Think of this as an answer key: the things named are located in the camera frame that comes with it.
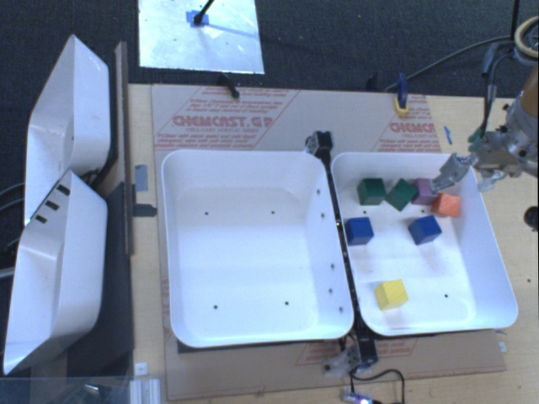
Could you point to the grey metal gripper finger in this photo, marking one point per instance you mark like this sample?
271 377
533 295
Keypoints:
441 182
455 164

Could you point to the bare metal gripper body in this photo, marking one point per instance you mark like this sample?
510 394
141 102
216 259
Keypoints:
503 152

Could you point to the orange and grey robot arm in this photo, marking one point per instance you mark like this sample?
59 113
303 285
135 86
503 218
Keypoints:
529 99

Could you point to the purple cube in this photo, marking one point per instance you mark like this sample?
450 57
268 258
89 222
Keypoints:
423 192

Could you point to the orange cube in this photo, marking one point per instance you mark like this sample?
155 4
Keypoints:
446 205

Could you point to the green cube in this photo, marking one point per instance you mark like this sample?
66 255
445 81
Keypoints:
401 194
371 192

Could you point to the blue cube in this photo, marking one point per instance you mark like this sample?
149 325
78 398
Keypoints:
359 230
424 230

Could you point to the white plastic tray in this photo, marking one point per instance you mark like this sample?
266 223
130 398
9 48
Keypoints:
425 267
252 246

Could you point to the thin black and white rod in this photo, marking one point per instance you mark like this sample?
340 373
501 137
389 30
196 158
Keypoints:
342 242

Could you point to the yellow cube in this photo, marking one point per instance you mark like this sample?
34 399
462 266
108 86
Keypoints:
391 295

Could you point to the brown cardboard board red print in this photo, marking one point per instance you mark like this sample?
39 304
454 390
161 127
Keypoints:
252 120

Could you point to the black cylinder on white bracket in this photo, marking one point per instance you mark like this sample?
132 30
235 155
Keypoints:
532 216

